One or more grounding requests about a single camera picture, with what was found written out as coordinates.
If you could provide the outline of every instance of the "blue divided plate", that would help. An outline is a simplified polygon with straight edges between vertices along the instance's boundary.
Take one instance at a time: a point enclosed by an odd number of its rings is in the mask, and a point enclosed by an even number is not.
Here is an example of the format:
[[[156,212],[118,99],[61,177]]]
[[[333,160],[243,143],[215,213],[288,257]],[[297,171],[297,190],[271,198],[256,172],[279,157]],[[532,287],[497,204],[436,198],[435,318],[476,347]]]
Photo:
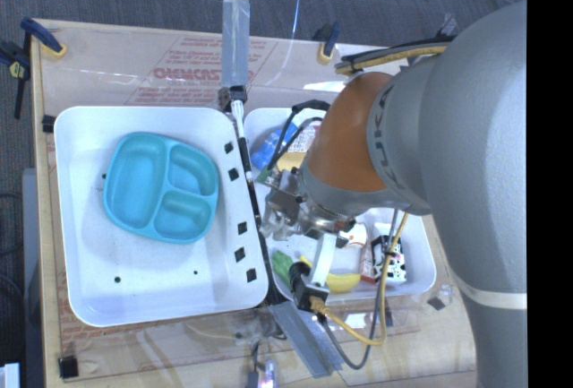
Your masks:
[[[209,230],[218,169],[204,152],[160,134],[127,134],[117,144],[104,185],[106,215],[132,233],[191,243]]]

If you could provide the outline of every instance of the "clamp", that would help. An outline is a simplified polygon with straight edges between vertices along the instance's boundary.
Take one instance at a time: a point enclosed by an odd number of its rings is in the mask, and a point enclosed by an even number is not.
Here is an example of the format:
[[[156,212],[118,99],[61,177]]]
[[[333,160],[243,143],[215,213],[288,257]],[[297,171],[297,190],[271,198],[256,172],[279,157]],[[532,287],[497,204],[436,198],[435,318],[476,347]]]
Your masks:
[[[319,59],[324,62],[328,63],[332,60],[334,56],[334,46],[337,43],[338,35],[340,34],[340,25],[338,22],[334,22],[332,25],[329,23],[325,24],[322,28],[320,28],[314,36],[312,40],[321,41],[321,49],[319,50]]]
[[[21,104],[24,98],[26,81],[30,78],[30,46],[32,36],[38,39],[42,47],[56,58],[64,56],[66,46],[54,38],[54,35],[31,18],[24,17],[20,23],[25,31],[23,47],[13,42],[0,43],[0,64],[8,66],[10,75],[18,80],[14,117],[20,119]]]

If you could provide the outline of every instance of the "plastic sheet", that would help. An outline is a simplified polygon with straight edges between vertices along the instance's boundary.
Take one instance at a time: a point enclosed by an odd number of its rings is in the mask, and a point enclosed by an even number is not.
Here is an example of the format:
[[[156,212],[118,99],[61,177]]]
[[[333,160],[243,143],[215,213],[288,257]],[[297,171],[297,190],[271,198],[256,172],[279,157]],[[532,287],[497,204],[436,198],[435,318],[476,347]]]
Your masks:
[[[218,108],[222,45],[219,34],[38,21],[54,30],[68,49],[63,58],[55,59],[39,46],[33,48],[39,61],[34,71],[37,77],[41,74],[44,114],[48,116],[56,117],[74,106]],[[335,57],[328,64],[318,59],[319,48],[318,42],[250,37],[249,100],[245,114],[261,107],[287,108],[309,98],[332,101],[346,79],[334,72],[340,55],[371,47],[337,45]],[[396,73],[403,63],[388,65],[384,71]],[[324,90],[329,86],[338,89]],[[60,354],[62,358],[76,358],[79,369],[79,374],[65,379],[66,382],[213,360],[240,358],[244,360],[241,364],[247,364],[256,341],[261,341],[260,353],[292,350],[288,341],[273,338],[277,335],[276,325],[264,306],[108,327],[93,327],[79,320],[69,305],[54,136],[47,133],[46,142]],[[419,306],[415,300],[401,299],[396,306],[390,305],[394,321],[389,335],[418,332]],[[343,302],[333,307],[356,329],[369,327],[373,300]],[[333,329],[340,341],[352,340],[345,332]]]

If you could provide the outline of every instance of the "white tray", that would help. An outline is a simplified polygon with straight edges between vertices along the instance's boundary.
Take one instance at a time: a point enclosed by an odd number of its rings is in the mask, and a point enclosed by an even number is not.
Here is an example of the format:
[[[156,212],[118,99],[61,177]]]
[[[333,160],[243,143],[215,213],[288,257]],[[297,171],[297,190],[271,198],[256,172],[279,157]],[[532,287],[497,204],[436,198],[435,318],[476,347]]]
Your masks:
[[[104,213],[102,176],[119,140],[132,132],[187,142],[217,164],[217,211],[201,240],[153,240],[117,227]],[[269,281],[235,129],[224,114],[210,108],[76,107],[57,117],[55,136],[69,300],[83,322],[112,326],[207,315],[264,299]],[[238,178],[231,179],[231,169]]]
[[[290,112],[290,109],[283,108],[261,108],[249,113],[244,121],[244,130],[250,153],[256,151],[270,133],[282,128]],[[305,109],[295,117],[295,122],[298,121],[300,124],[300,121],[307,117],[323,115],[323,111]],[[259,170],[255,169],[253,176],[256,178],[258,175]],[[265,185],[257,184],[255,190],[259,208],[261,214],[263,214],[265,208],[264,200],[265,196],[269,193],[269,188]],[[372,209],[363,217],[357,218],[357,221],[370,218],[372,223],[378,222],[389,225],[392,221],[393,214],[394,210],[389,208]],[[402,215],[403,213],[400,212],[398,222]],[[386,288],[387,296],[423,293],[432,287],[436,279],[436,266],[433,261],[430,245],[428,244],[428,237],[423,227],[422,218],[414,215],[408,216],[401,241],[406,262],[406,281],[393,282],[389,280]],[[272,258],[272,254],[276,250],[280,250],[290,255],[294,261],[297,261],[301,254],[304,254],[312,261],[316,251],[316,245],[316,240],[302,235],[293,235],[285,241],[277,241],[273,237],[267,238],[267,249],[270,258]],[[361,249],[355,246],[348,245],[347,247],[337,249],[330,271],[333,273],[358,272],[360,256]],[[289,286],[286,285],[278,275],[274,274],[274,272],[273,276],[280,292],[292,300]],[[360,281],[350,292],[339,294],[331,293],[328,298],[328,303],[335,304],[347,300],[374,298],[376,297],[376,289],[377,287],[375,285],[366,281]]]

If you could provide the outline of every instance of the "white stripe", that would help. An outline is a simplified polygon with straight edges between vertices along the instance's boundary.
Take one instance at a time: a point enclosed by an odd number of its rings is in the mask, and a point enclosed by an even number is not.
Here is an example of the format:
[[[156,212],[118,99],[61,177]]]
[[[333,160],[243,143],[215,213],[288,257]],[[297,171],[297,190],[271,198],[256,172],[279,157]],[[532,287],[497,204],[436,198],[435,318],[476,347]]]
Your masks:
[[[508,310],[527,310],[526,292],[482,291],[465,283],[453,271],[451,271],[451,273],[456,280],[459,289],[474,302],[482,306],[505,308]]]

